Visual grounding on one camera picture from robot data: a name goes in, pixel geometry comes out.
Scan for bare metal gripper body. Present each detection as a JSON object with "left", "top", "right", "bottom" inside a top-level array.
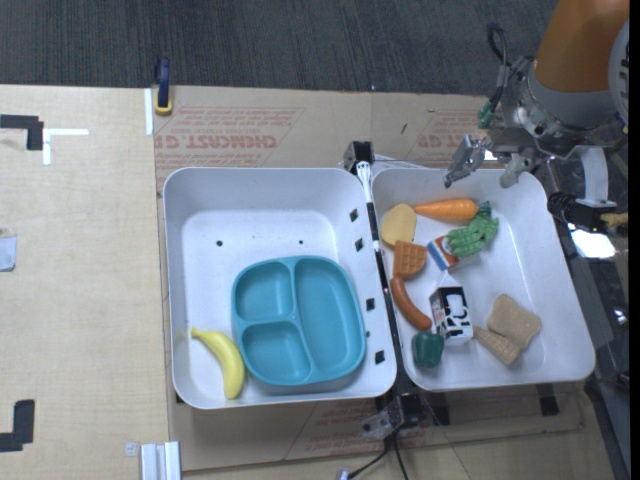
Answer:
[{"left": 487, "top": 56, "right": 582, "bottom": 160}]

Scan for orange carrot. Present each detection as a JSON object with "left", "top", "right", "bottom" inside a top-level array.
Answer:
[{"left": 413, "top": 197, "right": 494, "bottom": 223}]

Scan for green pea pods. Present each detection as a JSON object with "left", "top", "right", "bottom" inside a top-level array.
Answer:
[{"left": 445, "top": 214, "right": 501, "bottom": 259}]

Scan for yellow potato slice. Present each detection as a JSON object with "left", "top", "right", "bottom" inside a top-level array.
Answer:
[{"left": 380, "top": 202, "right": 418, "bottom": 249}]

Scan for white plastic tray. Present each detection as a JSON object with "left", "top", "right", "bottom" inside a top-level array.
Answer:
[
  {"left": 162, "top": 166, "right": 399, "bottom": 411},
  {"left": 370, "top": 166, "right": 598, "bottom": 394}
]

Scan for thin black and white rod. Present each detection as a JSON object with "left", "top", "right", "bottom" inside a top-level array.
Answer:
[{"left": 355, "top": 161, "right": 405, "bottom": 399}]

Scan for brown waffle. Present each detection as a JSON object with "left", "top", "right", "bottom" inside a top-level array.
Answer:
[{"left": 392, "top": 239, "right": 428, "bottom": 281}]

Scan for beige bread slice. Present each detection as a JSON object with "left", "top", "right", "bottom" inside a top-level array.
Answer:
[{"left": 485, "top": 293, "right": 543, "bottom": 351}]

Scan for orange-brown sausage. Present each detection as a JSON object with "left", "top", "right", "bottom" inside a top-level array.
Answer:
[{"left": 389, "top": 275, "right": 434, "bottom": 332}]

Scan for black and white milk carton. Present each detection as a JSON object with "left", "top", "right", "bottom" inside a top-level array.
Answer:
[{"left": 428, "top": 272, "right": 475, "bottom": 347}]

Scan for beige ribbed wedge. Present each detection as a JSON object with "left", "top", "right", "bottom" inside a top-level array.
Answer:
[{"left": 471, "top": 324, "right": 522, "bottom": 367}]

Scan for brown cardboard board red print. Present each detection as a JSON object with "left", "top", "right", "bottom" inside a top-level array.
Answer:
[{"left": 152, "top": 85, "right": 587, "bottom": 474}]

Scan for green bell pepper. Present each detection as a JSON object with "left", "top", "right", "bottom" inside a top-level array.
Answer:
[{"left": 411, "top": 330, "right": 446, "bottom": 370}]

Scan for blue divided plate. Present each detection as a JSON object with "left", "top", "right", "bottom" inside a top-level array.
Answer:
[{"left": 230, "top": 255, "right": 368, "bottom": 389}]

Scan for yellow banana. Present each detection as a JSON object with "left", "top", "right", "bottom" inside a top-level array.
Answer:
[{"left": 189, "top": 326, "right": 247, "bottom": 401}]

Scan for black cylinder on white bracket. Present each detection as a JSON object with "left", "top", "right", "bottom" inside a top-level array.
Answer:
[{"left": 546, "top": 146, "right": 619, "bottom": 232}]

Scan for black block with thin wires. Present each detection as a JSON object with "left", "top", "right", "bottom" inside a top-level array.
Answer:
[
  {"left": 359, "top": 391, "right": 427, "bottom": 440},
  {"left": 343, "top": 140, "right": 376, "bottom": 172}
]

